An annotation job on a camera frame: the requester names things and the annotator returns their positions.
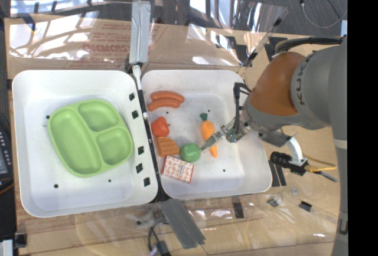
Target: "green divided plate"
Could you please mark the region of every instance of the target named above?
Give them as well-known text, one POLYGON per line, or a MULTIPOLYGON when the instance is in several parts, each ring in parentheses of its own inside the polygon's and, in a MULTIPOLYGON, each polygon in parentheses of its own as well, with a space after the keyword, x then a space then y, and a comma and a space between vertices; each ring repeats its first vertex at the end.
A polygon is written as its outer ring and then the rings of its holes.
POLYGON ((61 161, 77 176, 93 176, 128 160, 133 154, 129 129, 104 100, 80 101, 56 110, 48 131, 61 161))

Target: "green ball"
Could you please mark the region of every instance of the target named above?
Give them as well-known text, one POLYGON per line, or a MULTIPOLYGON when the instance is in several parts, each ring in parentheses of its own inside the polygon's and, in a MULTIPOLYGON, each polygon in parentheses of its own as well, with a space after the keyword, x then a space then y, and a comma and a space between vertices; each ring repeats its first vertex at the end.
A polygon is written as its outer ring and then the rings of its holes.
POLYGON ((198 160, 201 156, 201 149, 197 144, 189 143, 184 145, 180 150, 180 157, 182 160, 192 163, 198 160))

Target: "black hole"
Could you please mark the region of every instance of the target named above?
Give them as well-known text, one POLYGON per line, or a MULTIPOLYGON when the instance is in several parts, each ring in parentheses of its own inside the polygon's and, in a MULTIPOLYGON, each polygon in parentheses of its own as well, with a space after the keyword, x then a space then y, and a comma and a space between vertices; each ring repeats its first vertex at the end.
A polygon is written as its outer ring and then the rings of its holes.
POLYGON ((136 110, 134 110, 134 111, 132 112, 132 118, 133 118, 133 119, 136 119, 138 116, 139 116, 138 112, 137 112, 136 110))
POLYGON ((143 181, 144 181, 144 187, 147 187, 151 183, 149 178, 145 178, 143 181))
POLYGON ((143 170, 143 165, 142 163, 140 163, 138 166, 135 167, 136 168, 136 172, 139 173, 140 171, 143 170))

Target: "toy carrot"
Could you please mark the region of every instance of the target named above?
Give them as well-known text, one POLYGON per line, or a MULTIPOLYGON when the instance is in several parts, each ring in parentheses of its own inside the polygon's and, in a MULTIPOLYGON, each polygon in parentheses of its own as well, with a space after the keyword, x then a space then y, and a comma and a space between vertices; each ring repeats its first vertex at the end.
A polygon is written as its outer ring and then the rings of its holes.
MULTIPOLYGON (((215 133, 214 125, 212 122, 207 120, 207 113, 201 113, 200 117, 203 121, 201 125, 202 136, 205 140, 207 140, 210 136, 212 136, 215 133)), ((211 147, 210 152, 214 157, 217 157, 218 156, 217 145, 214 145, 213 147, 211 147)))

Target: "toy sausage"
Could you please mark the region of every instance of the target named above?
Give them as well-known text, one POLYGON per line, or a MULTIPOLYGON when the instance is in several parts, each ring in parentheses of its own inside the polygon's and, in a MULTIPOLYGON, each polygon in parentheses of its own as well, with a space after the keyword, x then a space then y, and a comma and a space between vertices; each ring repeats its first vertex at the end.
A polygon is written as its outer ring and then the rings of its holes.
POLYGON ((156 101, 152 101, 151 103, 147 104, 147 109, 149 111, 154 111, 160 107, 172 107, 172 108, 179 108, 180 102, 174 99, 159 99, 156 101))
POLYGON ((180 103, 184 102, 185 100, 185 98, 182 95, 175 93, 173 91, 166 91, 166 90, 155 91, 154 93, 151 94, 151 99, 153 101, 160 100, 160 99, 173 99, 173 100, 179 101, 180 103))

